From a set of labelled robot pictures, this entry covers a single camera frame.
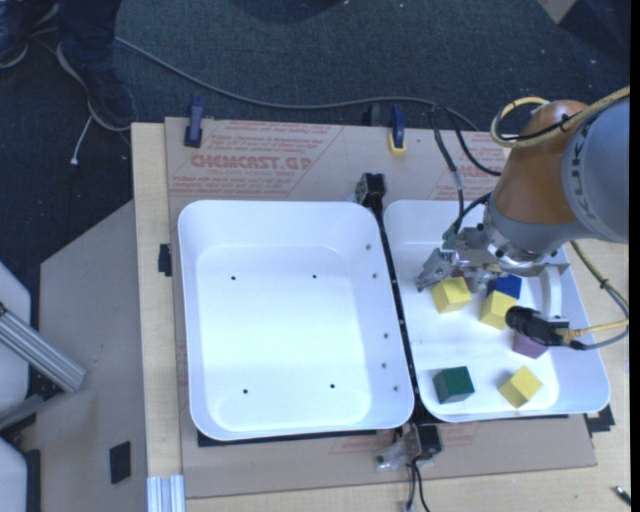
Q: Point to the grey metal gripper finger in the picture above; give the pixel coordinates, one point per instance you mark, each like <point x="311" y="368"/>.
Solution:
<point x="477" y="281"/>
<point x="434" y="267"/>

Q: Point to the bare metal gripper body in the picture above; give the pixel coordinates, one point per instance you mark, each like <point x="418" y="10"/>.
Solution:
<point x="477" y="247"/>

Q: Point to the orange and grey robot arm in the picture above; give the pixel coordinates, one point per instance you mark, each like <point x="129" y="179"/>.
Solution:
<point x="540" y="170"/>

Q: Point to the yellow cube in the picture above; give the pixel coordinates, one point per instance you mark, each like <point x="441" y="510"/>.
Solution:
<point x="521" y="386"/>
<point x="451" y="295"/>
<point x="495" y="310"/>

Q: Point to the blue cube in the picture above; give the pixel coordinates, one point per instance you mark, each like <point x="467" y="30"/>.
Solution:
<point x="509" y="286"/>

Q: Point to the thin black rod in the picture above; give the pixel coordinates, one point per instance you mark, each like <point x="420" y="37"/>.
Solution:
<point x="400" y="310"/>

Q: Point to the white plastic tray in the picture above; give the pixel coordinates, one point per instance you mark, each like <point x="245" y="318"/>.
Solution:
<point x="450" y="345"/>
<point x="280" y="320"/>

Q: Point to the purple cube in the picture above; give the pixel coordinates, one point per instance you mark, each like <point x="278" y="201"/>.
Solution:
<point x="529" y="347"/>

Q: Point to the green cube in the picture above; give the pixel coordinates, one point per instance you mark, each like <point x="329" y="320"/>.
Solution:
<point x="453" y="384"/>

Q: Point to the brown cardboard board, red print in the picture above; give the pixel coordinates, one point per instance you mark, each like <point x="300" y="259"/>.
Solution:
<point x="260" y="160"/>

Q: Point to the small dark pen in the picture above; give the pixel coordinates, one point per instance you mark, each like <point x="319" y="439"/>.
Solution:
<point x="622" y="494"/>

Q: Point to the person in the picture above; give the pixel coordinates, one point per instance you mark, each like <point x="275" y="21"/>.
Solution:
<point x="95" y="60"/>

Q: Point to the black cylinder on white bracket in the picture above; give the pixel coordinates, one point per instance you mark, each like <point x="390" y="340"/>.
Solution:
<point x="535" y="325"/>

